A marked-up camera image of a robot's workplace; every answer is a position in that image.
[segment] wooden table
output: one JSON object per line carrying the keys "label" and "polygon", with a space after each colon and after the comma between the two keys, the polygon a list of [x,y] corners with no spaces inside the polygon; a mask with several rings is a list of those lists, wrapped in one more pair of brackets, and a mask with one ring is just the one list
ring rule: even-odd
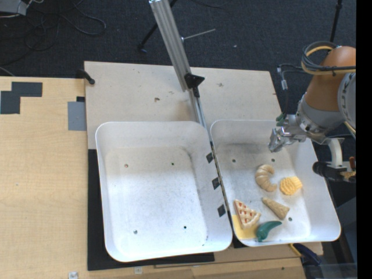
{"label": "wooden table", "polygon": [[[0,91],[11,91],[13,82],[42,83],[41,97],[20,97],[19,114],[0,114],[0,277],[66,279],[77,272],[78,278],[99,279],[305,278],[300,258],[288,245],[231,246],[215,253],[213,263],[197,266],[88,271],[87,150],[95,148],[95,127],[105,119],[189,120],[193,112],[171,66],[86,62],[85,69],[95,85],[82,79],[0,77]],[[199,89],[208,126],[217,119],[275,119],[279,114],[268,72],[192,69],[206,76]],[[114,96],[99,93],[98,88],[109,86]],[[239,86],[246,90],[236,94]],[[77,96],[86,98],[87,130],[69,130],[68,104]],[[136,107],[132,101],[139,96],[144,105]],[[119,100],[115,116],[107,109]],[[306,246],[323,253],[321,243]]]}

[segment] black clamp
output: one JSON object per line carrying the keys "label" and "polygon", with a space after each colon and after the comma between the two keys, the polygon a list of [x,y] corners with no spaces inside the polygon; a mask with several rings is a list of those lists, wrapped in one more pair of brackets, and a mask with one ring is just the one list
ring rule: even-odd
{"label": "black clamp", "polygon": [[91,85],[95,83],[95,80],[83,69],[78,69],[76,71],[75,78],[85,78]]}
{"label": "black clamp", "polygon": [[321,259],[315,252],[311,251],[308,247],[300,244],[293,243],[293,247],[302,255],[301,262],[303,266],[319,266]]}
{"label": "black clamp", "polygon": [[193,90],[195,97],[200,97],[198,85],[200,85],[203,82],[203,80],[205,80],[204,77],[195,76],[194,74],[191,73],[187,73],[185,75],[186,85],[189,89]]}
{"label": "black clamp", "polygon": [[343,176],[342,173],[347,172],[346,167],[338,167],[334,168],[330,166],[327,162],[315,162],[313,164],[313,171],[326,178],[327,180],[333,182],[349,182],[349,183],[356,183],[356,173],[353,173],[349,177]]}

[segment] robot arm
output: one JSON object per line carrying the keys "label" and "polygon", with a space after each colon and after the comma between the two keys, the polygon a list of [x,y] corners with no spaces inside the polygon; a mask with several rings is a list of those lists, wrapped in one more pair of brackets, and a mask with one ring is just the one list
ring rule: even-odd
{"label": "robot arm", "polygon": [[[330,51],[321,65],[312,64],[309,55],[321,49]],[[346,171],[339,146],[343,139],[327,138],[327,134],[342,123],[353,135],[356,133],[356,49],[315,42],[305,48],[301,64],[303,71],[313,78],[298,103],[296,114],[285,115],[279,119],[278,128],[272,129],[269,150],[278,152],[284,145],[303,142],[306,138],[326,144],[331,149],[332,163],[316,163],[313,170],[321,174],[322,170],[331,169],[335,172],[330,176],[332,180],[349,181],[349,177],[346,179],[342,174]]]}

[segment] white plastic tray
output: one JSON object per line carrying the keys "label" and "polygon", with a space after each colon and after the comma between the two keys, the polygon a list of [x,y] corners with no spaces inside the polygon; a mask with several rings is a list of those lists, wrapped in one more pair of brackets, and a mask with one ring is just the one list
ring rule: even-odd
{"label": "white plastic tray", "polygon": [[[231,214],[235,214],[233,201],[239,199],[262,214],[260,224],[282,221],[282,225],[272,229],[262,242],[254,237],[241,242],[247,246],[265,246],[336,240],[341,227],[325,179],[312,170],[317,161],[312,142],[307,139],[271,153],[268,143],[271,129],[275,126],[275,121],[263,120],[219,120],[211,126]],[[261,164],[274,167],[275,173],[270,181],[278,184],[275,192],[266,192],[257,185],[255,173]],[[299,177],[303,184],[301,190],[292,196],[279,190],[280,180],[290,176]],[[280,220],[263,204],[263,196],[290,207],[285,220]]]}
{"label": "white plastic tray", "polygon": [[107,122],[96,131],[96,147],[112,258],[132,262],[230,245],[221,186],[213,185],[216,165],[207,159],[209,136],[200,124]]}

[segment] black cable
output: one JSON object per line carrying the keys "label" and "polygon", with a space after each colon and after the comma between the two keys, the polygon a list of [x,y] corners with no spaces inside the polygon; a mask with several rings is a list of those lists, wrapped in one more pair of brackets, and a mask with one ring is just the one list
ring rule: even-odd
{"label": "black cable", "polygon": [[[283,69],[284,66],[291,67],[292,69]],[[283,87],[283,82],[285,82],[285,86],[287,86],[287,80],[285,79],[285,74],[290,72],[290,73],[305,73],[300,66],[295,66],[293,64],[289,63],[283,63],[278,65],[278,74],[280,75],[281,78],[281,83],[282,83],[282,88],[285,92],[285,106],[284,110],[282,111],[282,117],[285,119],[285,117],[288,114],[288,105],[289,105],[289,92],[288,92],[288,87]]]}
{"label": "black cable", "polygon": [[[61,0],[55,0],[56,1],[56,7],[57,11],[50,12],[42,8],[43,4],[37,5],[31,5],[29,8],[30,10],[33,10],[35,13],[39,13],[41,16],[38,19],[32,19],[30,17],[30,11],[28,12],[26,19],[28,24],[31,25],[31,29],[27,30],[24,36],[20,37],[10,37],[10,38],[0,38],[0,40],[15,40],[15,39],[24,39],[24,44],[28,48],[28,51],[24,53],[22,56],[8,61],[6,63],[1,63],[1,66],[6,66],[11,63],[15,63],[19,61],[20,59],[23,59],[26,57],[28,54],[30,54],[32,51],[46,51],[47,49],[52,48],[55,43],[58,40],[58,36],[60,33],[60,25],[62,23],[62,20],[68,22],[69,25],[71,25],[75,30],[85,34],[85,35],[90,35],[90,36],[99,36],[103,34],[103,32],[106,30],[106,23],[96,17],[89,16],[86,13],[84,13],[78,6],[84,1],[84,0],[78,0],[78,2],[73,2],[72,0],[68,0],[72,6],[67,7],[66,9],[62,9],[62,2]],[[91,33],[87,32],[81,28],[79,28],[77,25],[75,25],[68,17],[67,14],[71,11],[78,11],[81,15],[84,17],[94,20],[98,22],[102,28],[98,32]],[[41,45],[47,41],[47,36],[50,34],[50,32],[55,29],[55,33],[53,35],[52,42],[50,42],[47,46],[42,47]],[[32,43],[32,39],[36,38],[36,43]]]}
{"label": "black cable", "polygon": [[222,9],[223,6],[227,5],[228,3],[230,3],[230,2],[233,1],[233,0],[229,0],[229,1],[227,1],[227,2],[225,2],[225,3],[223,3],[223,4],[221,4],[221,5],[209,5],[209,4],[207,4],[207,3],[204,3],[204,2],[201,2],[201,1],[198,1],[198,0],[190,0],[190,1],[192,1],[192,2],[194,2],[194,3],[196,3],[196,4],[200,4],[200,5],[202,5],[202,6],[206,6],[206,7],[210,7],[210,8],[218,8],[218,9]]}
{"label": "black cable", "polygon": [[330,135],[327,138],[338,138],[338,137],[352,137],[352,138],[354,138],[354,136],[351,133]]}
{"label": "black cable", "polygon": [[305,65],[305,67],[308,70],[311,71],[335,71],[335,70],[349,70],[349,69],[355,69],[356,66],[322,66],[322,65],[317,65],[314,64],[310,58],[307,56],[307,53],[310,52],[313,49],[316,49],[317,47],[329,47],[330,49],[335,49],[338,47],[337,44],[334,44],[333,42],[329,41],[317,41],[314,42],[308,46],[305,46],[303,48],[303,53],[301,57],[302,63]]}
{"label": "black cable", "polygon": [[8,75],[10,75],[10,76],[12,76],[12,77],[15,77],[15,75],[14,75],[13,73],[11,73],[9,70],[6,70],[5,68],[3,68],[3,67],[1,67],[1,66],[0,66],[0,70],[2,70],[2,71],[4,71],[4,72],[8,73]]}

